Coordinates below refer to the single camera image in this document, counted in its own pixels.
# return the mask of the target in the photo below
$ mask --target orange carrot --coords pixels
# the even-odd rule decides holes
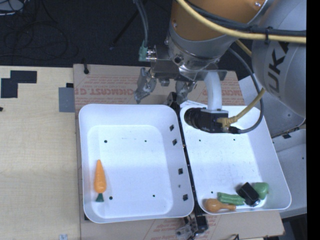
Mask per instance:
[[[96,161],[95,168],[95,177],[94,177],[94,190],[98,193],[98,197],[96,198],[96,202],[103,202],[104,196],[103,192],[107,189],[107,181],[105,176],[105,171],[102,166],[101,160]]]

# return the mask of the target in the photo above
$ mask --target green toy vegetable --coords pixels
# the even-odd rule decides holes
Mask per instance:
[[[265,199],[269,192],[269,184],[266,182],[257,182],[253,185],[253,188],[259,194],[261,200]]]
[[[237,194],[227,194],[218,192],[217,199],[224,204],[232,204],[236,206],[243,206],[245,204],[245,199]]]

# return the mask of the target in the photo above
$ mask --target orange toy vegetable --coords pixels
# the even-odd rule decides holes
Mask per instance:
[[[231,211],[234,211],[236,209],[236,206],[234,204],[226,204],[220,202],[218,199],[214,198],[209,198],[205,201],[204,207],[209,211],[209,212],[217,212],[220,209],[229,209]]]
[[[103,202],[104,196],[103,192],[107,189],[107,181],[105,176],[105,171],[102,166],[101,160],[96,161],[95,176],[94,176],[94,190],[98,193],[96,202]]]

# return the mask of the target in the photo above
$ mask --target yellow cable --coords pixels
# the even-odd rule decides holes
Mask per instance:
[[[221,123],[223,128],[227,128],[231,124],[236,123],[240,118],[242,118],[246,113],[248,113],[258,103],[258,101],[260,101],[265,91],[265,89],[261,88],[261,91],[254,98],[254,100],[248,106],[246,106],[239,114],[232,117],[221,117],[218,118],[216,121],[218,123]]]
[[[245,33],[233,29],[229,29],[223,26],[220,26],[202,15],[200,15],[198,12],[196,12],[189,4],[187,4],[184,0],[176,0],[181,7],[183,7],[187,13],[189,13],[192,17],[200,21],[202,24],[207,26],[208,28],[218,31],[222,34],[237,37],[241,39],[250,39],[250,40],[265,40],[266,35],[262,33]],[[275,35],[275,34],[269,34],[268,39],[270,41],[280,41],[280,42],[289,42],[289,43],[300,43],[300,44],[306,44],[307,38],[303,36],[287,36],[287,35]]]
[[[241,42],[239,39],[235,40],[235,43],[250,57],[252,56],[252,52],[244,45],[243,42]]]

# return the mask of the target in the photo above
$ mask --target white plastic bin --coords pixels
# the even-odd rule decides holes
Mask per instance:
[[[189,215],[194,198],[176,113],[165,105],[88,104],[79,112],[84,212],[95,223]],[[107,189],[96,202],[96,162]]]
[[[212,134],[195,129],[183,120],[188,109],[203,107],[206,106],[186,105],[180,111],[200,207],[208,214],[282,210],[289,207],[291,194],[265,119],[256,129],[248,133]],[[229,117],[237,115],[244,108],[245,106],[222,106],[223,110],[229,112]],[[260,110],[253,107],[232,126],[247,129],[257,121],[259,114]],[[257,182],[269,184],[266,198],[257,206],[237,205],[234,211],[222,209],[215,213],[205,209],[204,203],[207,199],[216,199],[218,192],[236,195],[236,190],[246,182],[251,185]]]

